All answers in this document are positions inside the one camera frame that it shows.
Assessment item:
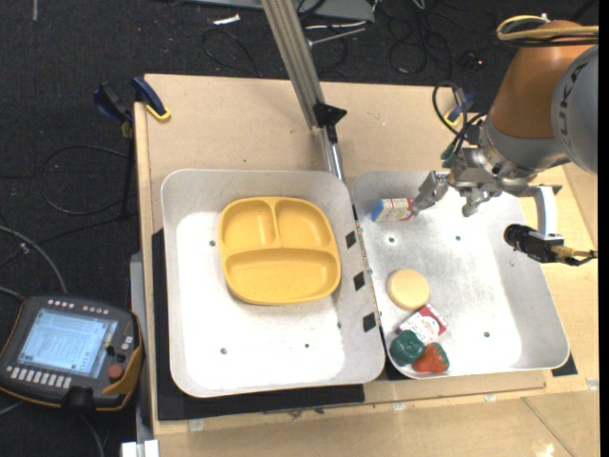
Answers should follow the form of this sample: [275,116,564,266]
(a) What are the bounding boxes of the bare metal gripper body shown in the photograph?
[445,146,542,200]

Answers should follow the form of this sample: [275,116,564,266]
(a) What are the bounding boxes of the blue and white carton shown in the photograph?
[370,197,419,224]

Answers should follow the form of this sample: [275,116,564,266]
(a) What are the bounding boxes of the white plastic tray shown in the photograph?
[351,169,572,381]
[160,168,387,399]

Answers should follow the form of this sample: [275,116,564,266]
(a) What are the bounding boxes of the beige round biscuit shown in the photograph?
[385,268,431,311]

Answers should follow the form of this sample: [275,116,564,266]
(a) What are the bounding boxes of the white and pink carton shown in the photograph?
[396,303,451,345]

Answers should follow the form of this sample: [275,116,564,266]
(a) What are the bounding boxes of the green toy pepper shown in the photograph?
[389,328,426,367]

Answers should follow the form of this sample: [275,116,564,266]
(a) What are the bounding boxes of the red toy strawberry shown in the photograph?
[411,342,451,375]

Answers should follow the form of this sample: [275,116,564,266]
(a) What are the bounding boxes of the yellow divided plate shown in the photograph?
[218,195,344,307]

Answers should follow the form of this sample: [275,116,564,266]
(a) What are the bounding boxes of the pale wood board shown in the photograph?
[142,72,599,437]

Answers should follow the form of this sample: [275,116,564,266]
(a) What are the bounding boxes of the black cylinder on white bracket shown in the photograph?
[503,184,566,264]

